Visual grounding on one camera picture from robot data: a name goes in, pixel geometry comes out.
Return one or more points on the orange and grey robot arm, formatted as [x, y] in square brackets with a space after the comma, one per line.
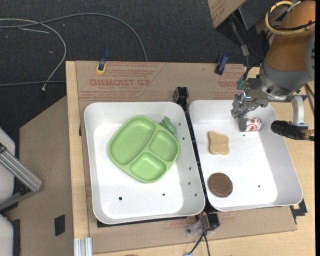
[287, 45]

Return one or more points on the tan toy bread slice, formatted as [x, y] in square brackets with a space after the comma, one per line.
[218, 143]

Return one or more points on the brown cardboard board red print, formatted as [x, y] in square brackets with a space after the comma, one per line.
[150, 82]

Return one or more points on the white and orange small can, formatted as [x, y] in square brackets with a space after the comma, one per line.
[252, 124]

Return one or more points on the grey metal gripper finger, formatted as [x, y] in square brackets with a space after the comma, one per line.
[235, 108]
[250, 107]

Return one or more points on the brown round biscuit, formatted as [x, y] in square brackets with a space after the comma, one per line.
[220, 185]

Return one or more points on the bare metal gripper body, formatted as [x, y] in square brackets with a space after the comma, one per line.
[260, 96]

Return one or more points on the green divided plate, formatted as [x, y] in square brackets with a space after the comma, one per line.
[143, 148]

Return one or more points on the green toy vegetable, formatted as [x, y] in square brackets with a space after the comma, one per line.
[168, 125]

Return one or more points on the white plastic tray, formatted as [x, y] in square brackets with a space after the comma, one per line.
[140, 200]
[252, 170]

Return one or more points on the black cylinder on white bracket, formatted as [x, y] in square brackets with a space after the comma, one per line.
[291, 126]

